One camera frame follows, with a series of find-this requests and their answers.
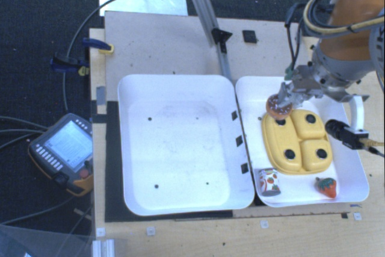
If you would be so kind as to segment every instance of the black bracket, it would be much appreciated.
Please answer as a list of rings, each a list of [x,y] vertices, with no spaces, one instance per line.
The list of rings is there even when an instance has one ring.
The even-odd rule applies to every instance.
[[[218,28],[214,28],[211,31],[212,38],[214,39],[215,44],[220,44],[221,52],[227,54],[226,41],[233,35],[232,33],[228,33],[227,31],[220,30]]]

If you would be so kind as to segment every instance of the strawberry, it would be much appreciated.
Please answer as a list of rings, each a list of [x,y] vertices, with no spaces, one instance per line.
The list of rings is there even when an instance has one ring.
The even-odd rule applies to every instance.
[[[316,178],[317,187],[322,194],[327,197],[335,198],[337,196],[336,187],[337,182],[333,178],[320,179]]]

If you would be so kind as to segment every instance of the table top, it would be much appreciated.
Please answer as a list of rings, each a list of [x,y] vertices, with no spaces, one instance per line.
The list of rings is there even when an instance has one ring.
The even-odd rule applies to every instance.
[[[138,13],[125,14],[128,14],[127,17],[131,19],[131,26],[128,27],[133,27],[135,21],[143,19]],[[151,15],[146,14],[146,19],[151,18]],[[187,23],[191,23],[189,17],[183,18]],[[269,56],[267,53],[274,49],[274,45],[286,43],[281,23],[230,19],[219,19],[219,23],[233,27],[231,31],[235,33],[242,29],[242,25],[246,27],[243,29],[255,29],[257,34],[263,33],[260,37],[262,42],[257,50],[258,56],[254,51],[247,51],[244,55],[229,56],[230,68],[232,73],[234,70],[235,79],[242,76],[244,72],[248,75],[251,73],[251,67],[247,64],[242,66],[241,63],[242,60],[250,63],[251,53],[254,52],[252,57],[263,59]],[[195,23],[193,27],[199,27],[199,23]],[[266,27],[276,28],[277,31],[269,35],[270,31],[264,32]],[[104,40],[105,30],[91,29],[90,36]],[[202,42],[198,44],[207,45],[204,39]],[[315,42],[314,38],[305,38],[304,42],[303,49],[310,52],[309,46]],[[234,50],[238,50],[238,47],[230,43],[229,54]],[[111,69],[106,70],[106,57],[108,55],[100,54],[96,49],[90,51],[91,98],[96,102],[98,114],[106,114],[105,102],[103,99],[98,99],[98,89],[105,87],[106,78],[108,79],[109,74],[113,74]],[[156,63],[157,66],[161,64],[161,60]],[[283,64],[281,68],[279,68],[280,65],[277,67],[272,69],[273,75],[276,74],[274,70],[280,69],[283,72],[285,69]],[[352,86],[349,92],[371,96],[365,102],[365,129],[371,133],[372,139],[383,141],[384,96],[375,74],[368,74],[359,85]],[[270,252],[272,249],[275,255],[283,256],[298,256],[302,253],[306,256],[383,256],[385,251],[383,241],[385,236],[383,227],[385,226],[384,159],[379,156],[360,151],[370,193],[365,201],[354,205],[336,203],[278,209],[261,206],[234,211],[232,218],[224,219],[106,223],[104,220],[105,136],[106,124],[94,123],[94,223],[99,240],[115,239],[117,256],[249,256]],[[379,150],[383,152],[384,148],[379,147]],[[343,218],[341,213],[347,214],[347,218]],[[147,228],[155,231],[155,234],[147,234]]]

